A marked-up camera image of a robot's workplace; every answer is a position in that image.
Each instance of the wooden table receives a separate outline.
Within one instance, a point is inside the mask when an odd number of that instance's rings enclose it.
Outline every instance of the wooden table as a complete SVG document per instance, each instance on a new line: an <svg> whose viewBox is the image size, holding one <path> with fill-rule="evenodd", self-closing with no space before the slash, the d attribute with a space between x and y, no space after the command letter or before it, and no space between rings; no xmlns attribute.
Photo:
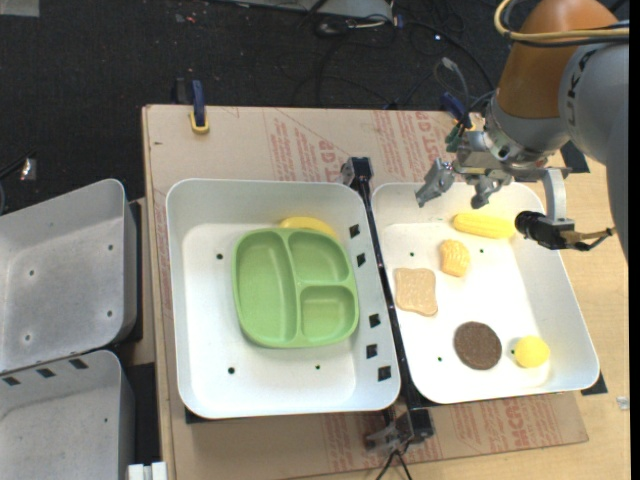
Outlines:
<svg viewBox="0 0 640 480"><path fill-rule="evenodd" d="M259 418L251 423L251 429L262 437L247 435L242 422L238 422L225 431L228 439L221 437L221 427L216 430L218 423L184 423L184 406L175 386L172 320L166 311L170 292L163 242L164 196L172 183L191 177L332 181L340 162L348 156L370 157L377 184L419 182L430 162L444 156L443 140L451 118L441 112L208 107L211 131L199 136L190 129L188 111L186 106L151 105L142 113L162 458L170 478L177 480L230 479L235 471L233 461L238 460L254 463L254 477L261 478L271 460L286 461L288 453L301 471L305 461L310 467L313 463L313 436L290 450L279 446L286 444L283 434L309 420ZM591 173L574 174L566 180L568 216L576 221L576 229L584 232L612 226L605 169L591 161L589 166ZM544 201L542 185L531 188ZM563 251L562 258L608 390L589 396L575 393L588 440L416 463L409 466L414 479L631 478L630 411L626 405L630 395L627 263L616 238L605 240L588 253ZM265 437L271 441L266 448ZM234 457L230 463L231 459L225 458L229 456ZM245 471L237 478L247 478L246 470L237 471ZM288 471L282 470L282 478L291 477ZM312 468L306 476L316 474L314 471L319 470ZM378 473L379 469L370 469L330 477L364 480ZM393 468L386 478L405 477L401 468Z"/></svg>

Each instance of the brown disc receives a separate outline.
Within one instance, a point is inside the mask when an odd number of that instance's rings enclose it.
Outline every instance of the brown disc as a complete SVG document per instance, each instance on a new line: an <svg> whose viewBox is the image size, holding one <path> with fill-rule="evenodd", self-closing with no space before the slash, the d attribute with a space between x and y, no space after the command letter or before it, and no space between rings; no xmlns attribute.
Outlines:
<svg viewBox="0 0 640 480"><path fill-rule="evenodd" d="M493 368L502 355L502 344L487 324L467 322L456 329L453 346L460 360L474 370Z"/></svg>

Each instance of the yellow lemon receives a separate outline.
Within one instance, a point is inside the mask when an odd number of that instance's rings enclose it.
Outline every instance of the yellow lemon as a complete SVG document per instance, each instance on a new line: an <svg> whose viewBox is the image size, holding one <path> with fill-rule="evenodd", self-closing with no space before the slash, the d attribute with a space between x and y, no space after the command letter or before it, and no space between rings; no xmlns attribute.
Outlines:
<svg viewBox="0 0 640 480"><path fill-rule="evenodd" d="M538 336L525 336L514 349L516 361L525 368L536 368L549 359L549 345Z"/></svg>
<svg viewBox="0 0 640 480"><path fill-rule="evenodd" d="M302 228L314 231L322 231L333 238L338 238L337 233L326 222L314 217L289 217L280 223L281 228Z"/></svg>

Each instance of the gray plastic tray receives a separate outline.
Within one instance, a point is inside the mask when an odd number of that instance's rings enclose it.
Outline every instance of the gray plastic tray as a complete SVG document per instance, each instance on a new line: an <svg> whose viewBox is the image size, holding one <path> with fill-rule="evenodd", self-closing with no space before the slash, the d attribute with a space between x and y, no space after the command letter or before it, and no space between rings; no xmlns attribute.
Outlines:
<svg viewBox="0 0 640 480"><path fill-rule="evenodd" d="M0 373L124 338L136 320L136 240L112 179L0 217Z"/></svg>
<svg viewBox="0 0 640 480"><path fill-rule="evenodd" d="M0 376L0 478L124 480L133 393L99 350Z"/></svg>

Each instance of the yellow corn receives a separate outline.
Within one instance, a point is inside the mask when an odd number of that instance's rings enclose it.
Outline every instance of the yellow corn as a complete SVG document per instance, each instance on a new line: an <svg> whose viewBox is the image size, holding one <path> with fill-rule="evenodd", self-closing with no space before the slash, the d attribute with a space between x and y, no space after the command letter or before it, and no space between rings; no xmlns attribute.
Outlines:
<svg viewBox="0 0 640 480"><path fill-rule="evenodd" d="M511 220L477 212L459 213L453 219L453 227L488 238L509 238L516 230Z"/></svg>
<svg viewBox="0 0 640 480"><path fill-rule="evenodd" d="M471 255L469 249L458 240L445 240L440 245L442 271L456 277L462 277L469 267Z"/></svg>

